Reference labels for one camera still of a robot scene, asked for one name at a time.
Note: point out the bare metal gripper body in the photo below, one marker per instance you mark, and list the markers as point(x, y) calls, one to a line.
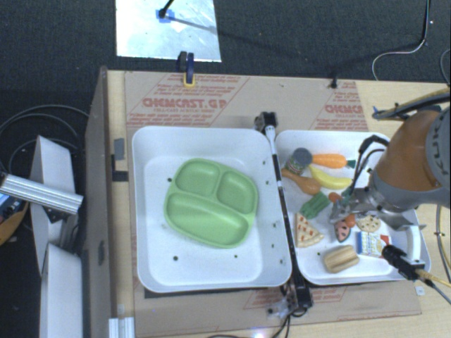
point(363, 201)

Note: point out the yellow banana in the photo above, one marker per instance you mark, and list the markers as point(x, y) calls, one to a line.
point(329, 180)

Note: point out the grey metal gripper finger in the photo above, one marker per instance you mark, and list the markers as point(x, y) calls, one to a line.
point(336, 215)
point(348, 208)

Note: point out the watermelon slice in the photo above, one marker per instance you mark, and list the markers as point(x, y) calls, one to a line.
point(342, 231)

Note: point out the black cylinder on white bracket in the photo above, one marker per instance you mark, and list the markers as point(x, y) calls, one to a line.
point(400, 259)

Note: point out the brown cardboard board red print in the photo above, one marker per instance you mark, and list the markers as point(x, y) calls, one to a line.
point(211, 100)

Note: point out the orange red sausage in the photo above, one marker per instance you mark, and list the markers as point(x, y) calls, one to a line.
point(334, 197)

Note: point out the white plastic tray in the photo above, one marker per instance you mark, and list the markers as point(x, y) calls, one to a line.
point(352, 276)
point(158, 224)

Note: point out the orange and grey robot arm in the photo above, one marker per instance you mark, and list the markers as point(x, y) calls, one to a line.
point(410, 157)

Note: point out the tan hot dog bun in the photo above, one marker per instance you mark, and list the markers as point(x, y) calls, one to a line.
point(341, 259)

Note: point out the green can grey lid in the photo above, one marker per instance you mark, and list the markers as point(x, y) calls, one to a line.
point(297, 160)

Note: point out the brown chicken drumstick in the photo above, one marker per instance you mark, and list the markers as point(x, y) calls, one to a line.
point(306, 184)

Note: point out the pizza slice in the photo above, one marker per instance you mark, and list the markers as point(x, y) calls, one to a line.
point(304, 232)

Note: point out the thin black and white rod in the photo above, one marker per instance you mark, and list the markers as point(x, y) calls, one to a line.
point(282, 195)

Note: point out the green pea pod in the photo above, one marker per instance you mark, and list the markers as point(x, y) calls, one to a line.
point(314, 205)

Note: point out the chocolate chip biscuit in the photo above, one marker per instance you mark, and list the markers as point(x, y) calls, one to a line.
point(368, 223)

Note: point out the green divided plate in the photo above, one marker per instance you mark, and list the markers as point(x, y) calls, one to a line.
point(208, 206)

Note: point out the white and blue carton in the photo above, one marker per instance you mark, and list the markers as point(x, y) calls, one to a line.
point(370, 243)

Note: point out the orange carrot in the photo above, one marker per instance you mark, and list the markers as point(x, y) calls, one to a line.
point(329, 160)

